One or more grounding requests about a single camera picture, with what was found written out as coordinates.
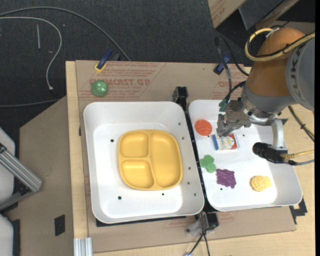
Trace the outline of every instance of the yellow cookie shape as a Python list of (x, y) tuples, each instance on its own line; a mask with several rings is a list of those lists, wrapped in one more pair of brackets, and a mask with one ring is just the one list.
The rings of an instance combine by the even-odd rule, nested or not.
[(266, 188), (270, 188), (272, 183), (268, 176), (258, 175), (251, 178), (250, 185), (253, 190), (261, 192)]

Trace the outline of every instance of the yellow plate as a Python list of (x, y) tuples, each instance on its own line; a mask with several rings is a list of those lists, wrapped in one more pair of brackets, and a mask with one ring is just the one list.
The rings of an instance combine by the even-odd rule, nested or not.
[(165, 190), (182, 179), (178, 142), (162, 130), (134, 130), (123, 134), (118, 143), (122, 180), (137, 190)]

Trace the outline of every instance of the white cable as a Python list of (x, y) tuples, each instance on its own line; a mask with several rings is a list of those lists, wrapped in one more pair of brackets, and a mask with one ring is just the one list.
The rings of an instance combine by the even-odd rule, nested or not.
[(45, 78), (46, 78), (46, 83), (49, 87), (49, 90), (53, 90), (54, 88), (50, 85), (50, 82), (49, 82), (49, 78), (48, 78), (48, 75), (49, 75), (49, 69), (51, 67), (51, 64), (53, 63), (53, 61), (55, 60), (55, 58), (57, 57), (58, 53), (60, 52), (60, 49), (61, 49), (61, 46), (62, 46), (62, 36), (61, 36), (61, 33), (59, 31), (59, 29), (53, 25), (50, 21), (48, 20), (45, 20), (43, 18), (36, 18), (36, 17), (0, 17), (1, 20), (3, 19), (25, 19), (25, 20), (36, 20), (36, 21), (42, 21), (42, 22), (45, 22), (45, 23), (48, 23), (50, 24), (51, 26), (53, 26), (55, 28), (55, 30), (58, 32), (59, 34), (59, 37), (60, 37), (60, 45), (59, 45), (59, 48), (58, 50), (56, 51), (55, 55), (53, 56), (52, 60), (50, 61), (47, 69), (46, 69), (46, 74), (45, 74)]

